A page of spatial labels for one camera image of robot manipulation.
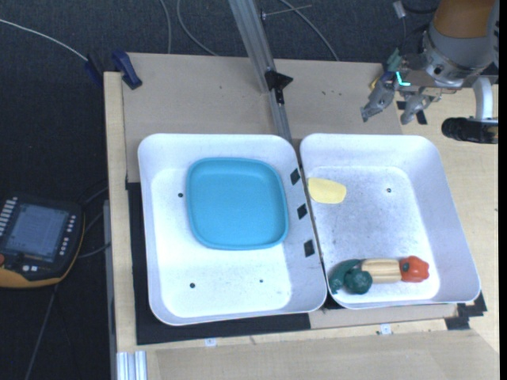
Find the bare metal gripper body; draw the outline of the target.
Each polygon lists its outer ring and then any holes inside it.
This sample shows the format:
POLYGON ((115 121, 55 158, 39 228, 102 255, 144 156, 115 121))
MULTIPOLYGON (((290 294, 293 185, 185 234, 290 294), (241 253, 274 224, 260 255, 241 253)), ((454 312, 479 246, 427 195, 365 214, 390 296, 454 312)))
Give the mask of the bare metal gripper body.
POLYGON ((425 89, 458 90, 467 77, 467 66, 439 52, 406 54, 397 67, 397 90, 408 93, 425 89))

